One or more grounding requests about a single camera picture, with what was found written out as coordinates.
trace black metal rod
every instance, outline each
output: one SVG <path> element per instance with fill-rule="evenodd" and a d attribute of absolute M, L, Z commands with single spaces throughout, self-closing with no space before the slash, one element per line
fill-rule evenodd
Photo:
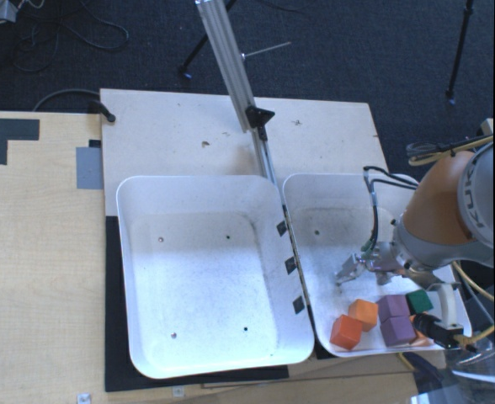
<path fill-rule="evenodd" d="M 229 3 L 225 6 L 227 12 L 232 8 L 234 3 L 237 0 L 230 0 Z M 189 54 L 188 58 L 186 58 L 185 62 L 180 66 L 178 69 L 182 75 L 184 75 L 187 78 L 191 78 L 191 76 L 188 74 L 188 66 L 191 63 L 191 61 L 199 54 L 199 51 L 202 49 L 202 47 L 205 45 L 205 43 L 208 42 L 208 35 L 205 35 L 200 42 L 197 44 L 197 46 L 194 48 L 194 50 L 191 51 L 191 54 Z"/>
<path fill-rule="evenodd" d="M 455 80 L 457 79 L 457 72 L 459 71 L 459 65 L 460 65 L 460 57 L 463 52 L 463 45 L 465 44 L 465 37 L 466 37 L 466 29 L 468 28 L 468 21 L 470 19 L 470 16 L 473 14 L 474 9 L 472 5 L 474 4 L 474 0 L 466 0 L 466 6 L 465 6 L 465 15 L 463 18 L 463 24 L 461 25 L 460 28 L 460 38 L 459 38 L 459 44 L 457 45 L 457 54 L 455 55 L 455 60 L 453 63 L 453 72 L 451 73 L 451 78 L 450 78 L 450 85 L 448 86 L 448 89 L 446 90 L 446 97 L 450 100 L 451 103 L 454 103 L 454 86 L 455 86 Z"/>

